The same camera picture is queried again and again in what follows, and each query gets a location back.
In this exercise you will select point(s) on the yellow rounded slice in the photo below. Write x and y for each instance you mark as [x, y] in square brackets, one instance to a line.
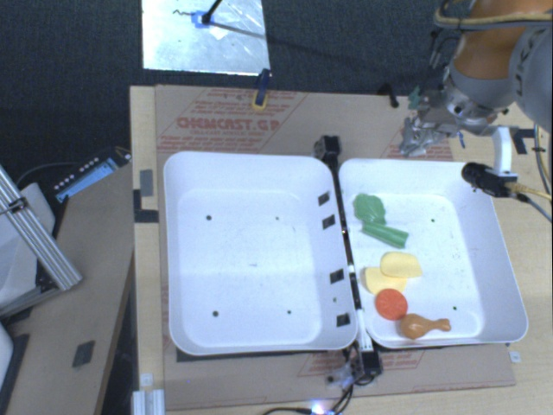
[402, 264]

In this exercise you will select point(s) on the white plastic tray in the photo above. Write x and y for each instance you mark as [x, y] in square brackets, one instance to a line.
[458, 266]
[250, 253]

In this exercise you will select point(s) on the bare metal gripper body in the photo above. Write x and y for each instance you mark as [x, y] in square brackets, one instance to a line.
[449, 117]

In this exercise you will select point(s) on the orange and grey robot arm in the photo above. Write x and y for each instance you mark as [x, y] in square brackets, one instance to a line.
[497, 28]

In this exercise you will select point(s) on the green broccoli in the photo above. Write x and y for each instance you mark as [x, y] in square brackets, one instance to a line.
[368, 208]

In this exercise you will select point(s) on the pale yellow wedge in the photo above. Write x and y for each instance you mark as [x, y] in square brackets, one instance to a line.
[382, 282]

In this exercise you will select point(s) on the brown cardboard board red print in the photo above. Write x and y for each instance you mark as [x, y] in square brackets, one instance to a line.
[281, 115]

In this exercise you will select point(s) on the thin black and white rod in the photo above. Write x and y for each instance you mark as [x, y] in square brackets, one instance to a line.
[345, 240]

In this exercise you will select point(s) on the orange-red round slice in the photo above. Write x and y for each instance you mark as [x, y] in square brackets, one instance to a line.
[391, 304]

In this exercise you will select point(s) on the black cylinder on white bracket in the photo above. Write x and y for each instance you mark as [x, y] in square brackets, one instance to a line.
[486, 177]

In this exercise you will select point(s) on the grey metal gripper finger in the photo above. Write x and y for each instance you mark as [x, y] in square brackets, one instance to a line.
[407, 141]
[424, 144]

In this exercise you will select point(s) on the brown chicken drumstick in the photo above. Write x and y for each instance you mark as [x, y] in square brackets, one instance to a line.
[417, 326]

